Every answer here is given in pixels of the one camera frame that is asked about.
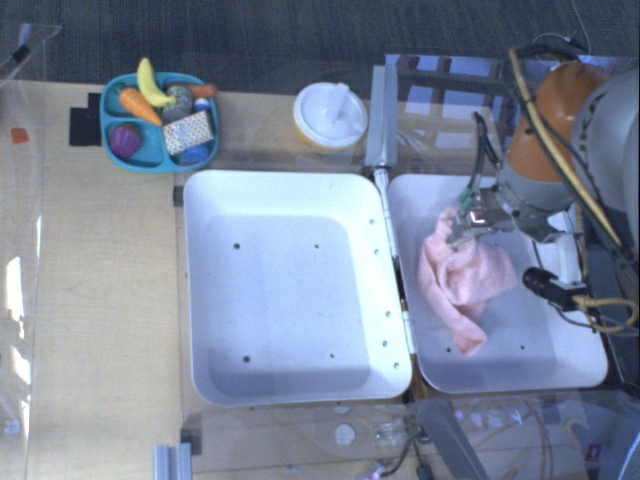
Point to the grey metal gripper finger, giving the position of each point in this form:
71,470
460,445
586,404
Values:
462,241
461,222

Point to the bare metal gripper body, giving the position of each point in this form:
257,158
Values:
492,215

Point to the pink cloth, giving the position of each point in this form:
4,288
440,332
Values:
465,278

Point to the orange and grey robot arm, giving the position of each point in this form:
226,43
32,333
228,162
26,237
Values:
545,133

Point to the white plastic tray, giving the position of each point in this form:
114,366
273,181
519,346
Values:
525,338
290,293

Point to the yellow tub with white lid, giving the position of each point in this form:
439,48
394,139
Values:
330,115

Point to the clear plastic bottle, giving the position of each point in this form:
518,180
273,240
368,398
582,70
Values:
390,433

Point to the pale wood board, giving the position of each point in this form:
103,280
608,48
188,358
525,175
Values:
240,133

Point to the small blue cup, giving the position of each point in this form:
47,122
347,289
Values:
195,154

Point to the small blue and white bottle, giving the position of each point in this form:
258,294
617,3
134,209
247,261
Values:
201,104

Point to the patterned white carton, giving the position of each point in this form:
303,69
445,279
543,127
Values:
189,132

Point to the orange brown sausage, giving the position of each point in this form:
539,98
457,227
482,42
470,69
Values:
204,90

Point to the small grey can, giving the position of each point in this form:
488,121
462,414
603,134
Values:
177,105

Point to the blue divided plate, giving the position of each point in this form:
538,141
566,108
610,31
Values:
150,160

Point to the yellow banana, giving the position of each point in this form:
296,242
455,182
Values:
149,88

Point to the orange carrot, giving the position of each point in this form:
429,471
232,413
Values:
140,105

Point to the purple grapes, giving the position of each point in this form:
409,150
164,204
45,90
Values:
125,140

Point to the black cylinder on white bracket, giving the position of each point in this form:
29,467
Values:
555,280

